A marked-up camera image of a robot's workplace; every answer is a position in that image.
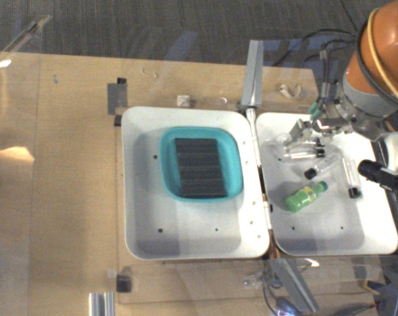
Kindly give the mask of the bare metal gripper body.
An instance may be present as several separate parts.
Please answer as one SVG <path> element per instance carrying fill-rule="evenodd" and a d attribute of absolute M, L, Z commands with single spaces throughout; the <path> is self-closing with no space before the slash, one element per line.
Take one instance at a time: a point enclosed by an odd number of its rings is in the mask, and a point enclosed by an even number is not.
<path fill-rule="evenodd" d="M 312 120 L 324 119 L 331 126 L 333 134 L 349 134 L 353 131 L 350 122 L 345 120 L 332 102 L 320 105 L 312 115 Z"/>

